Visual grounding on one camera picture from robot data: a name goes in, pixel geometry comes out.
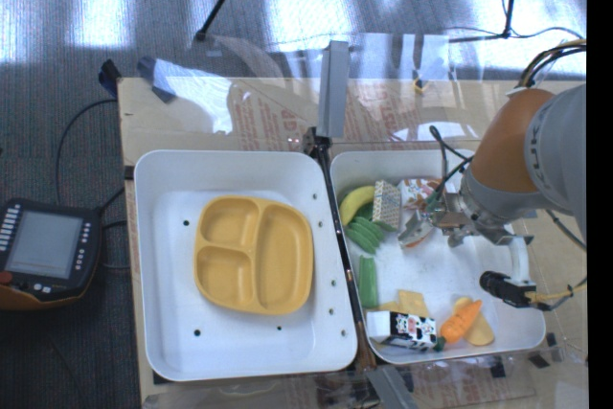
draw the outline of banana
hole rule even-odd
[[[346,226],[352,221],[357,211],[367,203],[375,201],[375,186],[361,186],[352,190],[338,209],[341,223]]]

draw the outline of orange carrot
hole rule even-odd
[[[481,300],[475,300],[444,321],[441,326],[441,337],[444,338],[445,343],[453,344],[462,339],[477,318],[482,303]]]

